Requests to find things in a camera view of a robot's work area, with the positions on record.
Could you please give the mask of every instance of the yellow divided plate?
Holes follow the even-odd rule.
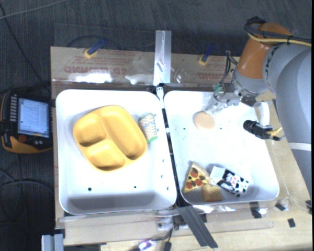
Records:
[[[148,148],[133,117],[116,105],[84,115],[75,123],[73,136],[85,158],[104,171],[135,162]]]

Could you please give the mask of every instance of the blue clamp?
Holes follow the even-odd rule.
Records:
[[[209,47],[207,48],[205,54],[203,54],[203,55],[200,57],[199,63],[200,63],[201,65],[206,65],[206,63],[207,63],[207,61],[208,61],[208,57],[209,57],[210,53],[212,52],[213,48],[214,48],[214,44],[211,43],[211,44],[209,45]]]
[[[85,56],[87,58],[92,58],[96,55],[97,51],[100,48],[103,48],[106,44],[106,39],[101,39],[100,41],[96,42],[92,47],[85,50]]]

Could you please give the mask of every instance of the toy pizza slice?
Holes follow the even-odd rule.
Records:
[[[204,184],[210,183],[212,180],[206,170],[196,163],[192,163],[187,178],[185,181],[185,186],[183,188],[183,193],[192,191],[194,189],[202,187]]]

